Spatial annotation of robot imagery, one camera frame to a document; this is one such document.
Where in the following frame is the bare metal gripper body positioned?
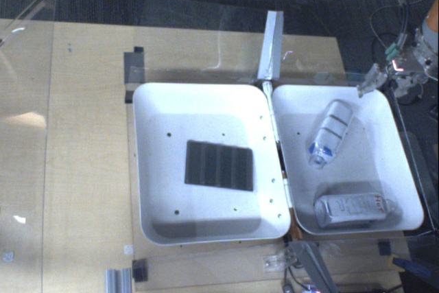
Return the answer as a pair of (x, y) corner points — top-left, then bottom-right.
(386, 39), (439, 80)

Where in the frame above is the white plastic tray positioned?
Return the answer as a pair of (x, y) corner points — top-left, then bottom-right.
(132, 81), (292, 247)
(270, 84), (425, 237)

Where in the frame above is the black ribbed rectangular block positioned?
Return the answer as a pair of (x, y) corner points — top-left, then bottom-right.
(184, 139), (256, 193)

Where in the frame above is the clear bottle with red print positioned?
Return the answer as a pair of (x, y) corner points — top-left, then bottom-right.
(313, 191), (397, 229)

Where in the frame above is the clear bottle with blue label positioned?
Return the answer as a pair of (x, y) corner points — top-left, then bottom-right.
(307, 99), (355, 170)

